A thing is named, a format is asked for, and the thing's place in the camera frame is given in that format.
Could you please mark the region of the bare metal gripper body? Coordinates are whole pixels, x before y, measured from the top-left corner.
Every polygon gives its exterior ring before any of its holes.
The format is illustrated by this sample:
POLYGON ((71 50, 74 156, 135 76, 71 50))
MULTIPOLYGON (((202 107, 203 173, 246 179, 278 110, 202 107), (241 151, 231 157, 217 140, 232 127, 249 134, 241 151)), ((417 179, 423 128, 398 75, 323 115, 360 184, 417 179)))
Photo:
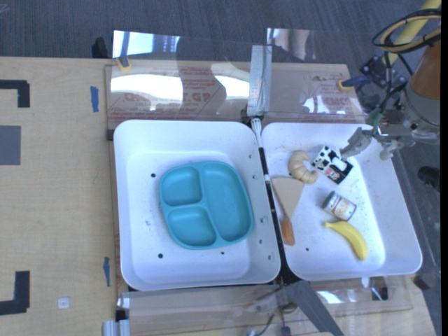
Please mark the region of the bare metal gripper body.
POLYGON ((438 128, 425 124, 380 124, 372 128, 372 137, 382 146, 398 149, 415 144, 438 145, 438 128))

